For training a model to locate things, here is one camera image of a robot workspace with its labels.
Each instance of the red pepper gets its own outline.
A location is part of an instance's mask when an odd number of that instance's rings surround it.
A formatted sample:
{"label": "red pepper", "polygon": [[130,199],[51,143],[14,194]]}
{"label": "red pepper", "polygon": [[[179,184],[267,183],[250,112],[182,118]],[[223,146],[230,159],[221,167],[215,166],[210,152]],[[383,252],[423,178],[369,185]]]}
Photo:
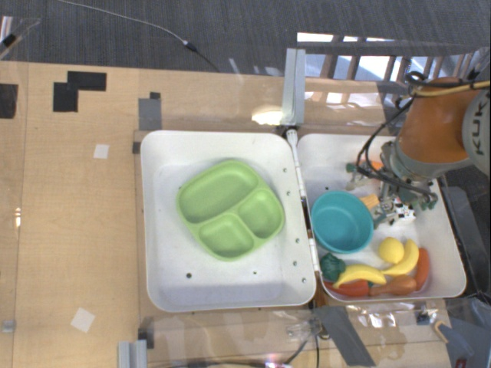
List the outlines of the red pepper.
{"label": "red pepper", "polygon": [[342,284],[339,288],[333,287],[332,286],[333,282],[329,282],[329,281],[324,281],[324,285],[330,291],[334,291],[336,293],[349,297],[368,296],[368,292],[370,291],[370,286],[368,285],[368,281],[364,279],[351,282],[349,284]]}

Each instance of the teal bowl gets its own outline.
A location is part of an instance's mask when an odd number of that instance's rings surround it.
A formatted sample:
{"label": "teal bowl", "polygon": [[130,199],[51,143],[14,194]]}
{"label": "teal bowl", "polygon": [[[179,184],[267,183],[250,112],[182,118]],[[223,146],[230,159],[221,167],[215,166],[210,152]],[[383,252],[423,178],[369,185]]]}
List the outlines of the teal bowl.
{"label": "teal bowl", "polygon": [[317,242],[338,254],[352,254],[365,248],[374,235],[374,220],[365,204],[344,191],[330,191],[319,197],[311,211]]}

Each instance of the toy lemon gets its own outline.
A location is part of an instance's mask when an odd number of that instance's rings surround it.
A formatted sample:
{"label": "toy lemon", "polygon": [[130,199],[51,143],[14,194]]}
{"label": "toy lemon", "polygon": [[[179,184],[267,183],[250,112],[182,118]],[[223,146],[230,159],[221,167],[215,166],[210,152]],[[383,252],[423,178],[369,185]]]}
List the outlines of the toy lemon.
{"label": "toy lemon", "polygon": [[378,254],[388,263],[397,264],[404,256],[403,244],[394,237],[385,238],[378,246]]}

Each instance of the white tray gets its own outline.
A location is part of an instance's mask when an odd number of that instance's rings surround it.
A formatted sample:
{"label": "white tray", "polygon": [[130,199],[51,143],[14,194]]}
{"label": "white tray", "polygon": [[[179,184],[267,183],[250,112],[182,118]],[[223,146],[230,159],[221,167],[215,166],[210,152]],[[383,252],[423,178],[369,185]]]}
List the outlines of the white tray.
{"label": "white tray", "polygon": [[[347,163],[353,163],[368,136],[311,134],[304,136],[298,143],[298,157],[302,165],[302,174],[307,190],[310,208],[315,200],[329,190],[345,190],[351,175],[345,171]],[[380,161],[381,146],[391,138],[379,136],[371,145],[370,158]],[[351,193],[358,197],[379,193],[380,183],[370,181],[366,186],[358,187]],[[462,260],[453,236],[450,220],[435,183],[432,190],[438,195],[438,203],[433,210],[417,211],[417,218],[409,223],[396,222],[393,226],[380,225],[374,231],[372,242],[362,251],[349,255],[338,255],[347,264],[365,263],[376,268],[386,268],[377,255],[377,247],[387,236],[405,241],[412,238],[420,247],[428,250],[430,256],[430,276],[425,286],[417,293],[406,297],[365,297],[363,300],[345,297],[325,289],[333,298],[344,301],[402,301],[427,299],[433,297],[456,297],[466,287],[466,275]],[[319,258],[326,251],[318,245]]]}
{"label": "white tray", "polygon": [[[285,210],[271,241],[237,261],[208,254],[181,222],[179,187],[225,159],[248,163]],[[311,300],[315,273],[292,151],[264,133],[156,131],[141,146],[147,289],[164,311],[296,306]]]}

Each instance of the black cable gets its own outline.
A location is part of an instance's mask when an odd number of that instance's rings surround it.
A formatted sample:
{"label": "black cable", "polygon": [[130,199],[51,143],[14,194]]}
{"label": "black cable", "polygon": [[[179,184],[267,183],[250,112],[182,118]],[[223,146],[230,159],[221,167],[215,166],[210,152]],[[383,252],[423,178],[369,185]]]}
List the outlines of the black cable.
{"label": "black cable", "polygon": [[[317,336],[315,336],[315,342],[316,342],[316,347],[318,349],[318,341],[317,341]],[[290,364],[305,348],[305,345],[307,344],[308,339],[305,340],[300,344],[300,347],[288,358],[285,360],[284,364]],[[249,366],[251,368],[264,368],[265,363],[259,362],[259,361],[213,361],[213,360],[203,360],[203,361],[196,361],[194,363],[185,363],[182,365],[171,365],[167,366],[166,368],[207,368],[209,366],[220,366],[220,365],[238,365],[238,366]]]}
{"label": "black cable", "polygon": [[319,339],[317,338],[317,335],[314,335],[314,338],[315,338],[315,356],[317,361],[317,363],[315,364],[315,368],[319,368],[319,363],[321,362],[321,351],[319,348]]}
{"label": "black cable", "polygon": [[285,360],[285,364],[290,364],[304,349],[305,345],[307,344],[308,339],[302,342],[300,347],[294,352],[287,360]]}
{"label": "black cable", "polygon": [[[414,101],[414,98],[411,98],[403,107],[401,107],[398,110],[398,112],[396,114],[394,114],[387,122],[382,123],[375,130],[375,132],[368,138],[367,142],[363,145],[360,152],[358,153],[358,157],[356,160],[356,169],[357,169],[357,172],[359,172],[360,174],[362,174],[366,177],[369,177],[371,179],[378,179],[380,181],[386,182],[388,184],[392,184],[394,186],[399,186],[401,188],[405,188],[405,189],[408,189],[410,191],[419,192],[420,194],[423,194],[423,195],[434,196],[435,194],[433,194],[431,191],[429,191],[427,189],[422,189],[419,187],[412,186],[411,184],[408,184],[406,182],[401,182],[400,180],[393,179],[393,178],[383,174],[380,170],[377,170],[374,168],[374,166],[372,165],[372,163],[370,161],[370,157],[368,155],[370,145],[374,141],[375,137],[379,134],[379,132],[381,132],[390,123],[395,121],[401,114],[406,112],[410,108],[410,106],[412,105],[413,101]],[[368,166],[370,167],[371,171],[373,171],[373,172],[369,172],[360,166],[360,161],[361,161],[362,155],[365,155],[365,161],[367,162]]]}
{"label": "black cable", "polygon": [[211,62],[204,54],[201,54],[201,52],[198,51],[198,48],[196,46],[194,46],[194,44],[191,44],[189,41],[187,41],[184,44],[184,46],[186,48],[188,48],[190,51],[192,51],[192,52],[196,53],[198,56],[200,56],[204,61],[206,61],[206,63],[211,65],[216,72],[220,72],[220,69],[218,69],[218,67],[213,62]]}
{"label": "black cable", "polygon": [[179,40],[186,48],[188,48],[190,51],[196,53],[204,61],[206,61],[209,65],[211,65],[215,71],[220,72],[220,70],[218,69],[218,67],[213,62],[211,62],[207,57],[205,57],[203,54],[201,54],[198,51],[198,49],[196,48],[196,46],[194,46],[189,41],[187,41],[184,38],[180,37],[179,35],[177,35],[176,33],[174,33],[173,31],[171,31],[168,28],[165,28],[165,27],[159,26],[159,25],[155,25],[154,23],[151,23],[151,22],[148,22],[148,21],[144,21],[144,20],[141,20],[141,19],[136,19],[136,18],[132,18],[130,16],[118,14],[117,12],[112,12],[112,11],[109,11],[107,9],[98,8],[98,7],[95,7],[93,5],[87,5],[87,4],[77,3],[77,2],[71,2],[70,0],[54,0],[54,1],[60,2],[60,3],[63,3],[63,4],[73,5],[75,7],[81,7],[81,8],[90,9],[92,11],[102,12],[104,14],[113,15],[113,16],[116,16],[118,18],[125,19],[127,21],[134,21],[136,23],[141,23],[142,25],[147,25],[147,26],[150,26],[150,27],[153,27],[153,28],[158,28],[159,30],[165,31],[167,34],[169,34],[169,35],[173,36],[174,38],[176,38],[177,40]]}
{"label": "black cable", "polygon": [[195,363],[185,363],[181,365],[169,365],[165,368],[207,368],[209,366],[221,366],[221,365],[236,365],[236,366],[248,366],[251,368],[264,368],[263,362],[255,361],[210,361],[203,360]]}
{"label": "black cable", "polygon": [[462,80],[459,79],[457,82],[453,83],[434,83],[434,82],[425,82],[427,77],[425,77],[422,73],[417,72],[417,71],[411,71],[408,72],[404,79],[408,84],[411,84],[413,86],[418,86],[418,87],[440,87],[443,89],[451,89],[453,87],[458,87],[458,86],[465,86],[467,84],[472,85],[474,83],[474,80]]}

